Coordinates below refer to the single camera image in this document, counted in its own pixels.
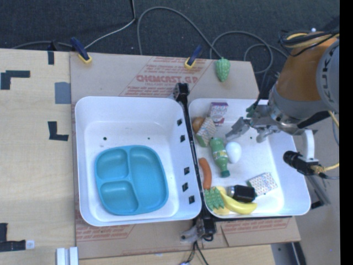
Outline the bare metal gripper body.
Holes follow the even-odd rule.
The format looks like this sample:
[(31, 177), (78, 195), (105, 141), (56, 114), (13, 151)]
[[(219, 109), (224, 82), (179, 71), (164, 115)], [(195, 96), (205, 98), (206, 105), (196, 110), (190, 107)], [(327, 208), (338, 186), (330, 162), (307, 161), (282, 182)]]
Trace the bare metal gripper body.
[(286, 115), (275, 104), (249, 107), (249, 125), (259, 136), (269, 136), (281, 131), (294, 135), (300, 130), (300, 122), (300, 119)]

